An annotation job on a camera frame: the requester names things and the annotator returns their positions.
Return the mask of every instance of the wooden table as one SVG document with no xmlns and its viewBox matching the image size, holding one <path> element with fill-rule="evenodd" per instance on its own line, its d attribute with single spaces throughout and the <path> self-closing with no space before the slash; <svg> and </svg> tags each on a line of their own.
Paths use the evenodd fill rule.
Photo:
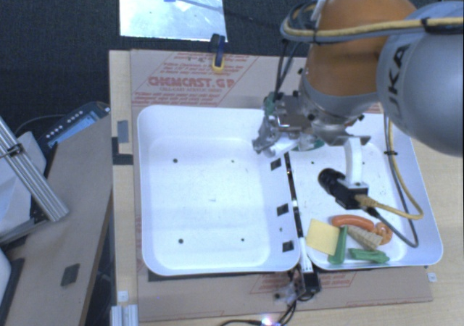
<svg viewBox="0 0 464 326">
<path fill-rule="evenodd" d="M 109 56 L 112 107 L 112 135 L 117 136 L 117 120 L 131 119 L 130 56 L 127 51 L 112 51 Z M 131 134 L 131 121 L 128 123 Z M 442 260 L 428 268 L 436 275 L 431 284 L 431 303 L 366 306 L 347 309 L 297 312 L 291 326 L 297 325 L 460 325 L 464 319 L 463 255 L 463 160 L 439 154 L 414 142 L 416 156 L 429 200 L 442 237 Z M 132 154 L 129 139 L 120 143 L 121 154 Z M 133 206 L 133 170 L 130 165 L 113 168 L 115 207 L 115 247 L 117 291 L 127 299 L 119 305 L 137 304 L 136 228 Z M 234 317 L 260 319 L 259 315 Z M 144 326 L 216 326 L 230 319 L 205 318 L 142 323 Z"/>
<path fill-rule="evenodd" d="M 7 326 L 85 324 L 111 213 L 109 133 L 108 116 L 59 145 L 48 181 L 70 213 L 7 252 L 25 260 Z M 75 282 L 62 285 L 74 266 Z"/>
</svg>

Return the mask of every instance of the metal rod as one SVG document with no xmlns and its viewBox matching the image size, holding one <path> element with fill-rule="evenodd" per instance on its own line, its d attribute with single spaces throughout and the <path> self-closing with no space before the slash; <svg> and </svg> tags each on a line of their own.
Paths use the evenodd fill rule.
<svg viewBox="0 0 464 326">
<path fill-rule="evenodd" d="M 9 154 L 17 144 L 15 135 L 0 117 L 0 152 Z M 9 154 L 5 159 L 49 220 L 56 222 L 69 212 L 25 151 Z"/>
<path fill-rule="evenodd" d="M 34 222 L 34 219 L 29 219 L 28 221 L 21 223 L 17 227 L 13 228 L 12 230 L 8 231 L 4 235 L 0 236 L 0 246 L 7 245 L 18 238 L 21 238 L 33 230 L 37 229 L 44 223 L 47 223 L 47 220 L 41 220 L 40 222 Z"/>
</svg>

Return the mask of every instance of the electronic device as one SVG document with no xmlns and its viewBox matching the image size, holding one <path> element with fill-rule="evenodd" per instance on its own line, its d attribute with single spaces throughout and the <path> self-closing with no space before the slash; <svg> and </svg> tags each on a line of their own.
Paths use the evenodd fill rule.
<svg viewBox="0 0 464 326">
<path fill-rule="evenodd" d="M 47 156 L 56 143 L 61 143 L 70 136 L 94 124 L 107 116 L 110 108 L 99 101 L 89 102 L 70 112 L 38 139 L 38 145 Z"/>
</svg>

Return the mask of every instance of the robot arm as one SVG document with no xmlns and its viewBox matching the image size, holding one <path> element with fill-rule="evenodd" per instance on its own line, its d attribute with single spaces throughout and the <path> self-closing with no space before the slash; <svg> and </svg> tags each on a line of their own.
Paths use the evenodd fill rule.
<svg viewBox="0 0 464 326">
<path fill-rule="evenodd" d="M 321 4 L 292 11 L 282 24 L 284 38 L 312 44 L 299 90 L 290 96 L 277 87 L 266 99 L 254 149 L 272 156 L 295 146 L 313 149 L 321 141 L 343 145 L 346 129 L 380 101 L 402 131 L 462 156 L 463 3 L 419 10 L 408 0 Z M 307 11 L 317 14 L 308 23 Z"/>
</svg>

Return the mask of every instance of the yellow cable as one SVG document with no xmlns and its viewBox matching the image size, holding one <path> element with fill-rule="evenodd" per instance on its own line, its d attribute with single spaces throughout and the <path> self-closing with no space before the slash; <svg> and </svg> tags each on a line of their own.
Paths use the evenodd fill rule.
<svg viewBox="0 0 464 326">
<path fill-rule="evenodd" d="M 464 24 L 464 17 L 444 17 L 444 18 L 429 18 L 426 20 L 426 25 L 430 27 L 436 26 L 449 26 L 449 25 L 462 25 Z M 340 28 L 338 30 L 299 30 L 291 28 L 289 21 L 286 19 L 283 24 L 283 31 L 293 36 L 306 36 L 306 37 L 337 37 L 346 35 L 357 35 L 361 33 L 372 33 L 383 30 L 405 30 L 409 28 L 423 28 L 422 20 L 400 20 L 373 23 L 369 25 L 357 26 L 353 28 Z"/>
<path fill-rule="evenodd" d="M 389 120 L 388 137 L 389 137 L 390 149 L 394 149 L 393 148 L 393 126 L 392 125 L 393 125 L 392 121 Z M 388 212 L 392 212 L 396 215 L 399 215 L 401 217 L 412 219 L 412 220 L 422 219 L 423 210 L 421 209 L 421 207 L 419 206 L 419 204 L 417 203 L 417 201 L 414 199 L 413 195 L 407 188 L 405 180 L 403 179 L 403 177 L 401 176 L 401 173 L 399 172 L 396 157 L 394 156 L 394 154 L 390 155 L 389 157 L 391 157 L 391 163 L 393 164 L 393 169 L 394 169 L 395 174 L 397 175 L 399 184 L 401 185 L 403 191 L 406 193 L 406 196 L 409 198 L 409 200 L 411 201 L 411 203 L 416 208 L 419 214 L 409 214 L 407 212 L 403 212 L 401 210 L 395 209 L 394 207 L 381 204 L 380 202 L 374 200 L 373 198 L 370 198 L 367 195 L 356 195 L 355 200 L 360 203 L 360 206 L 383 209 Z"/>
</svg>

